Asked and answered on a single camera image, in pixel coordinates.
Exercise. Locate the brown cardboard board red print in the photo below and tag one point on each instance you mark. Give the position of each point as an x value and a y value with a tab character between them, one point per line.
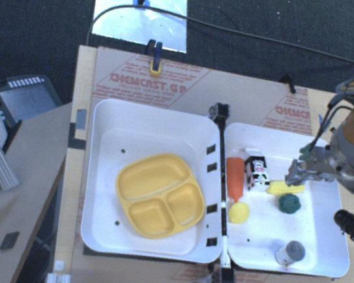
243	94

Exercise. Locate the white plastic tray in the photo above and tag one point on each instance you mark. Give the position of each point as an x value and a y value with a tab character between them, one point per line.
269	230
106	176

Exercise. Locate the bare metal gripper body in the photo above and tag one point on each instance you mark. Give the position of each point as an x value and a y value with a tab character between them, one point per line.
331	167

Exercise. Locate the yellow lemon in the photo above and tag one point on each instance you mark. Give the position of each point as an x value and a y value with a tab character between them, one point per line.
239	212

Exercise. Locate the thin black and white rod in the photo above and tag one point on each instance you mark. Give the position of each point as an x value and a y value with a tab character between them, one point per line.
224	181

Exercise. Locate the yellow divided plate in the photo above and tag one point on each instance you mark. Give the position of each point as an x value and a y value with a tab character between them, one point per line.
156	193

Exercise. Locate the yellow corn cob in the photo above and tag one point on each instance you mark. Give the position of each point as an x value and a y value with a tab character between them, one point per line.
280	188

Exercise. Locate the orange carrot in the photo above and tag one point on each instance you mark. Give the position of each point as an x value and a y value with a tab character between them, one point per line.
235	176

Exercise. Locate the cow print milk carton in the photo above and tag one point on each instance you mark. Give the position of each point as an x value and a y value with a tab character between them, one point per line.
258	172

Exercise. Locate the green broccoli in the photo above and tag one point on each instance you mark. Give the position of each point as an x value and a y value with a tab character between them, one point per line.
289	204

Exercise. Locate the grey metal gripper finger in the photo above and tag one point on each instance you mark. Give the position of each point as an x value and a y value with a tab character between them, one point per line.
306	180
292	173

